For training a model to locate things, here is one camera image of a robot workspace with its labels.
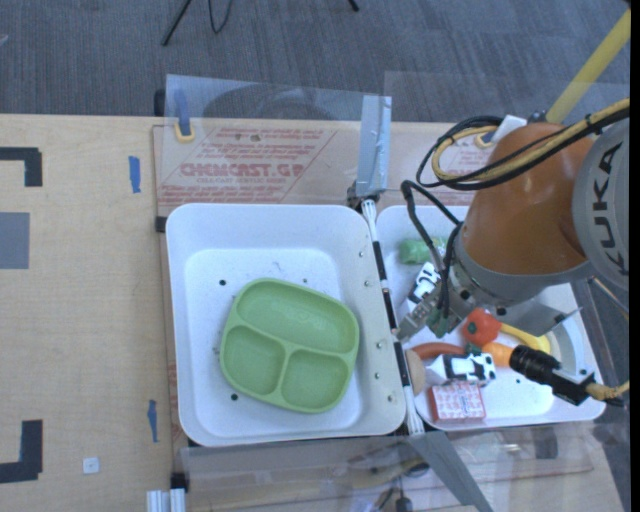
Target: yellow banana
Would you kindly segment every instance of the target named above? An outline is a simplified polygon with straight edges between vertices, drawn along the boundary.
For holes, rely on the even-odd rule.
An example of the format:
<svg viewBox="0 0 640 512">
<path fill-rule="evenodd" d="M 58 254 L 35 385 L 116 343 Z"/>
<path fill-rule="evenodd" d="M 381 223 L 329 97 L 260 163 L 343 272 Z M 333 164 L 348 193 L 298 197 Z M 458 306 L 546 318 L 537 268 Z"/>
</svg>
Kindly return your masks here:
<svg viewBox="0 0 640 512">
<path fill-rule="evenodd" d="M 546 352 L 547 354 L 551 354 L 551 343 L 549 342 L 549 338 L 546 335 L 542 336 L 534 336 L 533 334 L 529 334 L 513 325 L 502 324 L 500 330 L 505 334 L 510 334 L 518 339 L 521 343 L 536 349 L 542 350 L 542 352 Z"/>
</svg>

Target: green plate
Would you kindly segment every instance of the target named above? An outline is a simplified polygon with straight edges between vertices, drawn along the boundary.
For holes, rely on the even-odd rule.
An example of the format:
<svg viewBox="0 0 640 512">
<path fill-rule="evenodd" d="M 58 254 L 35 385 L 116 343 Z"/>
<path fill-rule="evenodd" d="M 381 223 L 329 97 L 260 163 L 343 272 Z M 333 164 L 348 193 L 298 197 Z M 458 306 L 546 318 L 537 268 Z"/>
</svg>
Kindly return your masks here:
<svg viewBox="0 0 640 512">
<path fill-rule="evenodd" d="M 238 391 L 285 409 L 316 413 L 342 399 L 360 329 L 342 302 L 277 279 L 257 279 L 236 295 L 220 366 Z"/>
</svg>

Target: table surface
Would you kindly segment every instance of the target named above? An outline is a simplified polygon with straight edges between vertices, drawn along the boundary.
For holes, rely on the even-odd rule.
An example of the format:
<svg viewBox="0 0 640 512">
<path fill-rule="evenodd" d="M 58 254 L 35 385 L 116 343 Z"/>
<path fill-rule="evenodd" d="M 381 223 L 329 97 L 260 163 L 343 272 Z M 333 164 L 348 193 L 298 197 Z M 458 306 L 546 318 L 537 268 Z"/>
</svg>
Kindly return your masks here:
<svg viewBox="0 0 640 512">
<path fill-rule="evenodd" d="M 42 186 L 27 187 L 23 162 L 0 161 L 0 213 L 29 214 L 28 268 L 0 268 L 0 470 L 21 460 L 22 422 L 43 425 L 42 471 L 0 483 L 3 510 L 144 510 L 147 491 L 170 486 L 180 441 L 171 414 L 163 238 L 154 229 L 159 124 L 0 115 L 1 145 L 36 147 L 43 162 Z M 392 167 L 414 169 L 425 140 L 441 132 L 442 125 L 394 126 L 392 140 L 404 147 L 392 152 Z M 140 192 L 129 157 L 140 162 Z M 496 511 L 622 510 L 601 447 L 586 451 L 587 471 L 481 488 Z M 99 471 L 85 474 L 91 458 Z M 415 499 L 418 507 L 419 492 Z M 341 507 L 323 509 L 348 510 Z"/>
</svg>

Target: yellow pole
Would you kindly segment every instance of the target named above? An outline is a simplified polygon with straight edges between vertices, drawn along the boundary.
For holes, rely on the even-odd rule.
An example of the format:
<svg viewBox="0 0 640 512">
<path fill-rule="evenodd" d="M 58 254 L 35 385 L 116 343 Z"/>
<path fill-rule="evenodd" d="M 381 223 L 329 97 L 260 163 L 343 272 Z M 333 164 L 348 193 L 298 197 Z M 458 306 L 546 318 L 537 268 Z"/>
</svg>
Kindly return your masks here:
<svg viewBox="0 0 640 512">
<path fill-rule="evenodd" d="M 596 48 L 573 81 L 547 112 L 547 121 L 561 123 L 631 37 L 631 9 L 627 9 Z"/>
</svg>

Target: red box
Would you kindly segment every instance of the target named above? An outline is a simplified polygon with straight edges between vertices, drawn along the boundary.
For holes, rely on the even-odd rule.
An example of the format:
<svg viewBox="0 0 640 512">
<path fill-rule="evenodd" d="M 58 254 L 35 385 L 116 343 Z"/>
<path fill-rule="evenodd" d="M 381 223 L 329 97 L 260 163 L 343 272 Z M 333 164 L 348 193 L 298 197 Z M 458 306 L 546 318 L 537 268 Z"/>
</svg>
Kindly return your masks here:
<svg viewBox="0 0 640 512">
<path fill-rule="evenodd" d="M 431 386 L 427 400 L 433 420 L 440 423 L 478 421 L 486 417 L 480 388 L 476 383 L 453 381 Z"/>
</svg>

